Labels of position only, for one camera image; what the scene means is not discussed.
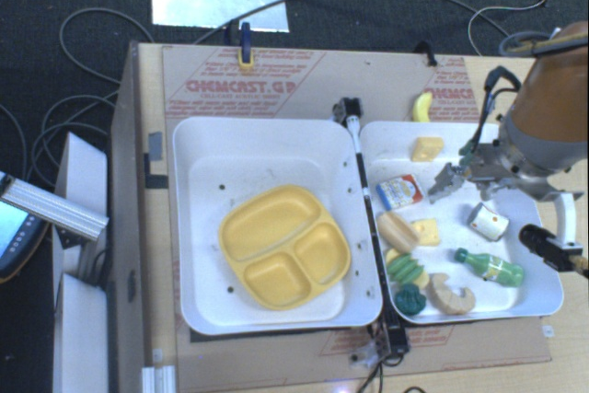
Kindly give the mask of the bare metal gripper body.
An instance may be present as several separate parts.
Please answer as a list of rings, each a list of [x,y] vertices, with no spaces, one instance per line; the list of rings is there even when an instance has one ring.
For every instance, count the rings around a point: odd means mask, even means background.
[[[551,169],[533,163],[507,142],[479,144],[465,154],[465,167],[467,180],[478,191],[482,182],[498,182],[502,190],[519,190],[537,202],[553,202],[564,193],[549,183]]]

